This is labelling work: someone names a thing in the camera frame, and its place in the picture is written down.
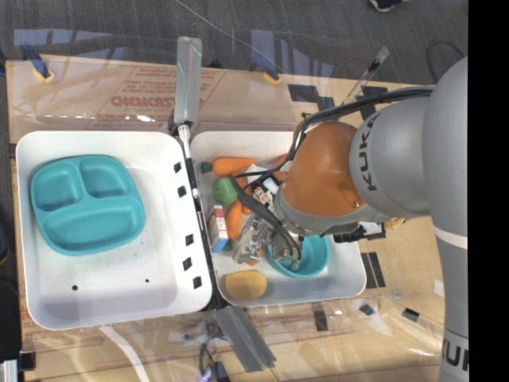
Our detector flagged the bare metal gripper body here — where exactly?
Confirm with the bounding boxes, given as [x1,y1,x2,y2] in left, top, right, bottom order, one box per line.
[232,212,305,272]

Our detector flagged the red and white carton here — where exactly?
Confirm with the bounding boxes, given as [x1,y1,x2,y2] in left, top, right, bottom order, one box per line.
[206,205,230,254]

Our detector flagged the yellow bread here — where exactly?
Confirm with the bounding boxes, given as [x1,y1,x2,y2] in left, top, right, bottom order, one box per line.
[223,269,268,300]

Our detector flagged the green pepper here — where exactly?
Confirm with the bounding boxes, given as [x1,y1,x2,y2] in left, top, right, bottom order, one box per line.
[212,177,239,207]

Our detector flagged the blue bowl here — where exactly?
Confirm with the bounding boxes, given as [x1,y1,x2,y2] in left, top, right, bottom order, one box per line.
[265,235,331,279]

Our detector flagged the white box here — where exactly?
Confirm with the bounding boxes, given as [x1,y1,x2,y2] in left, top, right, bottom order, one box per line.
[245,164,286,197]

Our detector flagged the white plastic tray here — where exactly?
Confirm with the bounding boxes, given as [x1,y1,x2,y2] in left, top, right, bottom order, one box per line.
[14,130,214,331]
[189,130,367,309]

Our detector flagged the orange carrot with green top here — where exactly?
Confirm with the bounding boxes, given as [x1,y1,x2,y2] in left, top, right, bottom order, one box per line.
[200,156,258,176]

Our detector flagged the brown cardboard board, red print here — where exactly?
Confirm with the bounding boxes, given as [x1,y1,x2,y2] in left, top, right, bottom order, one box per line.
[4,53,446,382]

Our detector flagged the blue divided plate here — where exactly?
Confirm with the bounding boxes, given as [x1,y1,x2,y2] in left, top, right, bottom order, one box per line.
[29,154,146,257]

